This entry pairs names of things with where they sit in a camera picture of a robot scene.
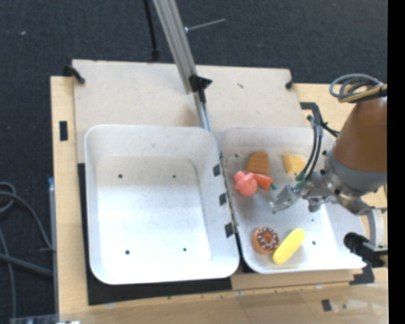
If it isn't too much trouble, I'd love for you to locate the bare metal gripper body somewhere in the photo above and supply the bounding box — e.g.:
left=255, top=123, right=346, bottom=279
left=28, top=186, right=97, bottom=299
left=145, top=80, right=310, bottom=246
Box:
left=297, top=171, right=374, bottom=217

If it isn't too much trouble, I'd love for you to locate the white plastic tray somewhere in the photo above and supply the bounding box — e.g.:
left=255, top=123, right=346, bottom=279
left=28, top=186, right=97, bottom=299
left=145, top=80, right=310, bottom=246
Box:
left=84, top=124, right=241, bottom=286
left=218, top=126, right=369, bottom=275

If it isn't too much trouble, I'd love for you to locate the orange toy carrot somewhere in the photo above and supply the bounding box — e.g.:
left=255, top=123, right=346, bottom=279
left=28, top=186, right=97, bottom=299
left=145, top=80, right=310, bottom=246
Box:
left=252, top=173, right=277, bottom=192

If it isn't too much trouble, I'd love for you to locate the yellow toy cheese wedge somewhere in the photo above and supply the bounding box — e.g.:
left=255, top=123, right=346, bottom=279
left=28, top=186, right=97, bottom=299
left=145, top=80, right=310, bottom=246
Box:
left=282, top=153, right=306, bottom=176

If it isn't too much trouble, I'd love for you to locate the brown sprinkled toy doughnut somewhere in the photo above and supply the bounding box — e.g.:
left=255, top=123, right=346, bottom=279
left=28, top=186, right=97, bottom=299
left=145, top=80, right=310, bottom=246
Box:
left=252, top=226, right=280, bottom=256

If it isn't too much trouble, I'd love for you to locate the yellow toy corn cob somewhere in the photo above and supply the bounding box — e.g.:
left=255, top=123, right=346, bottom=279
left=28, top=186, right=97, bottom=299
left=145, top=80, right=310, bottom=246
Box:
left=272, top=227, right=306, bottom=265

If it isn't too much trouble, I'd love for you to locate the brown toy bread slice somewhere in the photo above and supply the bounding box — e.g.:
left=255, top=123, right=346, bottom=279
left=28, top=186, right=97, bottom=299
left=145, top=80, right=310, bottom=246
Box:
left=246, top=151, right=271, bottom=175

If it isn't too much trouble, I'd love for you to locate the pink toy figure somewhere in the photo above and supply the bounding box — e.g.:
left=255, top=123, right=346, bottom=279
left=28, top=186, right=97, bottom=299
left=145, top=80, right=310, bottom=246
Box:
left=232, top=170, right=259, bottom=196

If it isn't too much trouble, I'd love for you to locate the pale flat board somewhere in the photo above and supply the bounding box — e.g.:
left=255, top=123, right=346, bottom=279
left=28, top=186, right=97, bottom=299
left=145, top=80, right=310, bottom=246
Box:
left=70, top=58, right=359, bottom=291

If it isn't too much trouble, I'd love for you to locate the black cylinder on white bracket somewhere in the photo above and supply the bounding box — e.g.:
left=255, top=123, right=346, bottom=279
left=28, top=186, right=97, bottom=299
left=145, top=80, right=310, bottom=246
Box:
left=343, top=207, right=388, bottom=269

